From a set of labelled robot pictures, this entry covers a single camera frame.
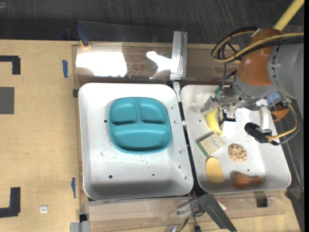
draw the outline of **blue divided plate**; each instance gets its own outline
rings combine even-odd
[[[122,98],[109,110],[114,146],[131,154],[157,153],[166,149],[172,132],[164,106],[151,98]]]

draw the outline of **dark floor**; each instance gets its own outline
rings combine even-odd
[[[293,0],[0,0],[0,39],[62,40],[76,37],[78,21],[143,26],[188,32],[189,43],[217,43],[243,26],[272,27]],[[304,7],[287,29],[304,27]],[[303,130],[290,147],[304,178]],[[304,195],[294,202],[304,231]]]

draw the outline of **yellow pole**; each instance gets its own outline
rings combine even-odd
[[[304,3],[305,0],[294,0],[276,23],[274,29],[282,31]]]

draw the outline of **wooden table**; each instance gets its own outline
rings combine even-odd
[[[14,87],[14,114],[0,115],[0,208],[9,206],[10,188],[21,188],[21,212],[0,218],[0,231],[66,232],[81,209],[72,46],[77,42],[0,40],[0,55],[21,58],[21,74],[0,62],[0,87]],[[68,62],[64,77],[62,60]],[[71,186],[75,178],[76,197]],[[47,205],[48,212],[40,213]],[[284,214],[233,219],[239,231],[296,232],[291,202]],[[217,229],[201,223],[203,231]],[[166,227],[136,231],[165,231]],[[184,232],[193,231],[188,224]]]

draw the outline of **gray square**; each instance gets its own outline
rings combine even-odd
[[[0,114],[14,114],[14,87],[0,87]]]

